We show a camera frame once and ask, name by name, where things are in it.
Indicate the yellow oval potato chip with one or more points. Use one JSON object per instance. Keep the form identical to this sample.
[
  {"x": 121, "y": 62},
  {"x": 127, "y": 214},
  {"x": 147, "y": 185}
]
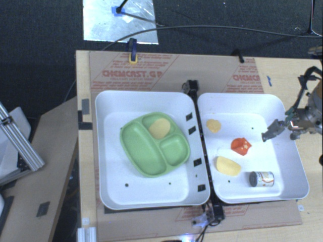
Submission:
[{"x": 159, "y": 128}]

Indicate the small white can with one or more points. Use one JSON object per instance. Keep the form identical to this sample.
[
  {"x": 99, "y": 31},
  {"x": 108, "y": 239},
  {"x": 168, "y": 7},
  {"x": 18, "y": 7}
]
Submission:
[{"x": 263, "y": 179}]

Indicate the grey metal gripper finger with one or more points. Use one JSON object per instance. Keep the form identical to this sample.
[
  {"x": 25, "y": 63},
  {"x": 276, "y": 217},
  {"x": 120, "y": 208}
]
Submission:
[
  {"x": 273, "y": 130},
  {"x": 295, "y": 135}
]

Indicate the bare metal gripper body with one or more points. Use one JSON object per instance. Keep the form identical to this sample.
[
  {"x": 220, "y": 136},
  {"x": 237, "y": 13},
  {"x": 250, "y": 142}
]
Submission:
[{"x": 309, "y": 121}]

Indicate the small yellow round biscuit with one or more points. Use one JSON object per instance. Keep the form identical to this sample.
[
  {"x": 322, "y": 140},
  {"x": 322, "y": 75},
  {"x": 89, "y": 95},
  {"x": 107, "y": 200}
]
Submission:
[{"x": 214, "y": 125}]

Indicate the brown cardboard board red print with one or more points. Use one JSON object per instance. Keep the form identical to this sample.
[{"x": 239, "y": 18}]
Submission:
[{"x": 156, "y": 72}]

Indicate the green divided plate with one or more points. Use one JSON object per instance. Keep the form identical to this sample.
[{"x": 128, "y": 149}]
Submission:
[{"x": 141, "y": 150}]

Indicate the white plastic tray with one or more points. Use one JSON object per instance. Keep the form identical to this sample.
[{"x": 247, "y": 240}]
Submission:
[
  {"x": 277, "y": 160},
  {"x": 141, "y": 185}
]

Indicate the thin black rod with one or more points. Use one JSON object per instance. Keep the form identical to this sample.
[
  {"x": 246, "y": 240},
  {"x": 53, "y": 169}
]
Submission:
[{"x": 203, "y": 145}]

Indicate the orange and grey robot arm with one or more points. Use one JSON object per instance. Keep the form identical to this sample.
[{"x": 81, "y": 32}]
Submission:
[{"x": 319, "y": 91}]

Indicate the yellow half-round bread slice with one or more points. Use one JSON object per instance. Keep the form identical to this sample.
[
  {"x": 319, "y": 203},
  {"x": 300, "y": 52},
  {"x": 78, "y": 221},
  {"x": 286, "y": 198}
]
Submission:
[{"x": 227, "y": 166}]

